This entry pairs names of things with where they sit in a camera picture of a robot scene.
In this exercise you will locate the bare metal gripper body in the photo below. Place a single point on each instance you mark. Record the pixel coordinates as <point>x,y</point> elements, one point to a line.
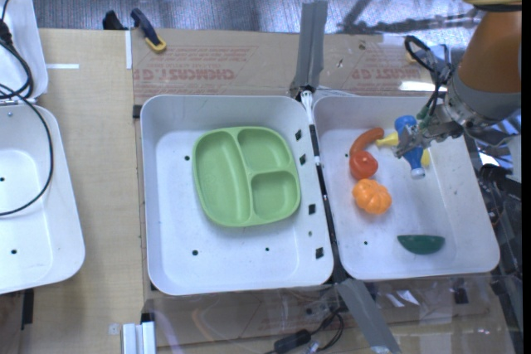
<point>441,127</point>

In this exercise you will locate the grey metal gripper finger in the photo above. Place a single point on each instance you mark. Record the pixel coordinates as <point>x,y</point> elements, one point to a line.
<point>402,149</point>
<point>410,132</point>

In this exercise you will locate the blue bottle with white cap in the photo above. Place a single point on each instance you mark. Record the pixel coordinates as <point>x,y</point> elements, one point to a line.
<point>415,161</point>

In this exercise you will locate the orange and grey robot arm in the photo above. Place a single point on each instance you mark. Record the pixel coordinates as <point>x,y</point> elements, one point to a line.
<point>491,54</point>

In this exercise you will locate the yellow banana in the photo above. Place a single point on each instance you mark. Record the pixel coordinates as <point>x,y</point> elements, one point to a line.
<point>386,140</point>

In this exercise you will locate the orange sausage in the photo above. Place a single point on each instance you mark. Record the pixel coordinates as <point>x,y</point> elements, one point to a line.
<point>365,138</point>

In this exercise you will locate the red pepper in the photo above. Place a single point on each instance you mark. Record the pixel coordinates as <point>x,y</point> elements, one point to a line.
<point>363,166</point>

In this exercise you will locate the orange pumpkin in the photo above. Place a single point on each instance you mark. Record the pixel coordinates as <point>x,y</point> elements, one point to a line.
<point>372,197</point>

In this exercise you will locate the white plastic tray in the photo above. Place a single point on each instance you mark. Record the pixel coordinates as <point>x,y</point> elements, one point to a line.
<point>37,236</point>
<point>20,33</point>
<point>232,253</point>
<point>448,211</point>

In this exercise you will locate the thin black and white rod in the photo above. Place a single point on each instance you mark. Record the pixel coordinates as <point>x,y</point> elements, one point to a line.
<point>316,145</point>

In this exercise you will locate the dark green bowl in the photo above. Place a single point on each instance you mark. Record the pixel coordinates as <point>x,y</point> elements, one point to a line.
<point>421,244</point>

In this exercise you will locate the green divided plate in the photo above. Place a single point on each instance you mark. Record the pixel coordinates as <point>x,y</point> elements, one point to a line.
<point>246,176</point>

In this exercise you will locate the brown cardboard board, red print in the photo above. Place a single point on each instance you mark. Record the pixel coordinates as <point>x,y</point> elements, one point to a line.
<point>249,66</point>

